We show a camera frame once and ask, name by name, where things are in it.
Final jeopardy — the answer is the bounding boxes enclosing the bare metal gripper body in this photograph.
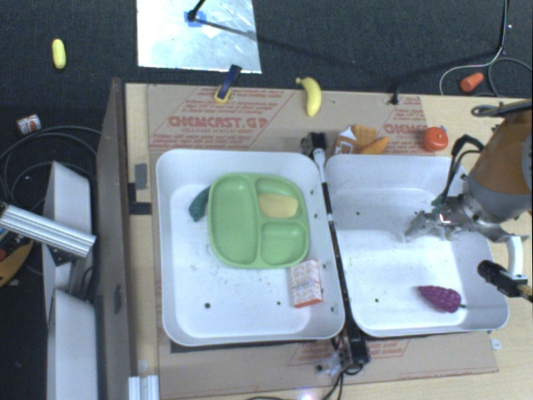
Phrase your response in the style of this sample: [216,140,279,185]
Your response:
[428,196,520,243]

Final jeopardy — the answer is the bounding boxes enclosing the white plastic tray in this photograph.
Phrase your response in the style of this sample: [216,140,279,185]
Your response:
[155,147,347,348]
[324,152,511,338]

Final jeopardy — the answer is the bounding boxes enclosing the purple toy grapes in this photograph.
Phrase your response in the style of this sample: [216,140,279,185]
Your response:
[417,284,467,314]

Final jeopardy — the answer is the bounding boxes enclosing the orange round toy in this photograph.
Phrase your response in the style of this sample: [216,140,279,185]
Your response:
[423,126,450,153]

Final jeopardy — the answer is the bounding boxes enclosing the thin black and white rod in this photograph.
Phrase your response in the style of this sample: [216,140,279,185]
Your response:
[315,147,356,335]

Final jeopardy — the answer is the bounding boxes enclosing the orange toy croissant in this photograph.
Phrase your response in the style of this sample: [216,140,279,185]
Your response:
[359,135,391,156]

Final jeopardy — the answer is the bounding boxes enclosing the orange toy waffle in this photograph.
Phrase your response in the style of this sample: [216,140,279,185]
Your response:
[350,123,378,148]

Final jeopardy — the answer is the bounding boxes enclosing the brown and white carton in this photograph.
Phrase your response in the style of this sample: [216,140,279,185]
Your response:
[334,126,356,156]

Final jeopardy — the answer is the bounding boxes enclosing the orange and white carton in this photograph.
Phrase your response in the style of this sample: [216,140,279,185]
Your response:
[287,258,325,309]

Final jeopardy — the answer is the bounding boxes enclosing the orange carrot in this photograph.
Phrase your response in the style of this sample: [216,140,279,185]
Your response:
[459,72,486,93]

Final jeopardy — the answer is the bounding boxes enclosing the yellow toy bread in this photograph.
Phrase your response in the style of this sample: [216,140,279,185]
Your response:
[257,192,300,219]

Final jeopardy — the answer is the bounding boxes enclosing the yellow banana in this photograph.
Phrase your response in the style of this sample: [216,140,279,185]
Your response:
[295,76,323,118]

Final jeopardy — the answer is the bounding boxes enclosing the green divided plate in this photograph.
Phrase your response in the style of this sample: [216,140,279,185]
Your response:
[207,172,311,271]

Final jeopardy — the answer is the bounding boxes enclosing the dark green toy vegetable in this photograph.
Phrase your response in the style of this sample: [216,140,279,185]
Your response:
[187,185,212,223]

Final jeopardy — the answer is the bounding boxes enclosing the brown cardboard board red print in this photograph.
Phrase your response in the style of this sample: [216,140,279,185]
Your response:
[147,83,500,400]

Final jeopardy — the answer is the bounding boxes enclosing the yellow oval toy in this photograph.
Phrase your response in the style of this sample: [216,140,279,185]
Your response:
[51,37,67,70]

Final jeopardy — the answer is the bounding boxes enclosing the small orange and white can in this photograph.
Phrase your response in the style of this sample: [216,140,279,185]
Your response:
[16,113,42,136]

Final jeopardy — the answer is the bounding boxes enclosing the black cylinder on white bracket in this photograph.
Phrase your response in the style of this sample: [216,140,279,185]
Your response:
[476,233,532,300]

